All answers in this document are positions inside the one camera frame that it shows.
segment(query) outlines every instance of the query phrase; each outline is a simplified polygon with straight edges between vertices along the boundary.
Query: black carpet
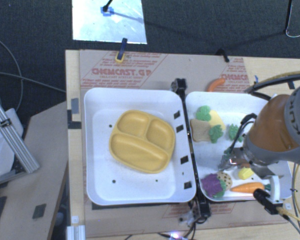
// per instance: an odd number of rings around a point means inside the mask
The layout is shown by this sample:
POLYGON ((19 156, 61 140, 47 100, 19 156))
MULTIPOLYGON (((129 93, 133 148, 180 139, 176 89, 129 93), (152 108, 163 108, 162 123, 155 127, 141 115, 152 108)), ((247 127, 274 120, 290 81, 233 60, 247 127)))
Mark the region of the black carpet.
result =
MULTIPOLYGON (((300 37, 284 34, 289 0, 142 0, 147 45, 128 51, 300 58, 300 37)), ((300 34, 300 0, 293 0, 290 35, 300 34)), ((72 40, 72 0, 0 0, 0 40, 22 75, 65 89, 65 50, 117 50, 116 43, 72 40)), ((0 72, 17 74, 0 45, 0 72)), ((20 81, 0 75, 5 109, 16 108, 20 81)), ((18 115, 23 124, 65 101, 64 93, 24 83, 18 115)))

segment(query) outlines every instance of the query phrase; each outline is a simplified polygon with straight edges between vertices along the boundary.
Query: carrot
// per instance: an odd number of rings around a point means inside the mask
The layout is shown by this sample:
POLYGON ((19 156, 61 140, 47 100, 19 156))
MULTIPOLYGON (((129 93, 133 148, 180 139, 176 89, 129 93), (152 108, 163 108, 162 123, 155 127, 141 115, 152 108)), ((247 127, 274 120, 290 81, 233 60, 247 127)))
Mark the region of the carrot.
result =
POLYGON ((234 186, 230 190, 233 192, 250 193, 253 194, 256 189, 265 190, 265 186, 261 182, 250 182, 234 186))
POLYGON ((220 85, 223 85, 224 83, 226 82, 226 79, 224 78, 218 78, 216 80, 214 80, 208 87, 208 89, 206 89, 207 92, 213 92, 214 89, 217 87, 217 86, 220 86, 220 85))

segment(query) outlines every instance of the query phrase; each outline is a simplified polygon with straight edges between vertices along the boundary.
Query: toy bread slice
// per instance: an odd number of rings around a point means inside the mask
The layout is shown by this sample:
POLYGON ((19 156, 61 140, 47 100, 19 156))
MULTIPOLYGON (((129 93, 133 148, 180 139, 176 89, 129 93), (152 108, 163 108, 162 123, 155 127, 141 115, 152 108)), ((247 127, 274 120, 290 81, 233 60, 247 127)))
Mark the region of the toy bread slice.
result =
POLYGON ((216 125, 221 125, 221 129, 223 131, 226 129, 226 126, 222 121, 221 117, 218 115, 217 111, 210 110, 210 116, 211 116, 211 120, 209 121, 209 124, 211 127, 214 127, 216 125))
POLYGON ((190 126, 192 130, 192 139, 195 142, 210 141, 209 130, 211 129, 211 126, 207 121, 191 119, 190 126))

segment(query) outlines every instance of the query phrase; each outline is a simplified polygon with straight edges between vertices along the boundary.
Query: yellow plate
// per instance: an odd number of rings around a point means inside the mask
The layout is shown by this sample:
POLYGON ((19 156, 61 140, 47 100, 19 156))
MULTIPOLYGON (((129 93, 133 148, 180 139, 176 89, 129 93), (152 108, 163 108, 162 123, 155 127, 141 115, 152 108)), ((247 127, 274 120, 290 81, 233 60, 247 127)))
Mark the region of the yellow plate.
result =
POLYGON ((109 140, 111 155, 144 173, 163 171, 175 148, 174 129, 162 119, 139 110, 123 113, 109 140))

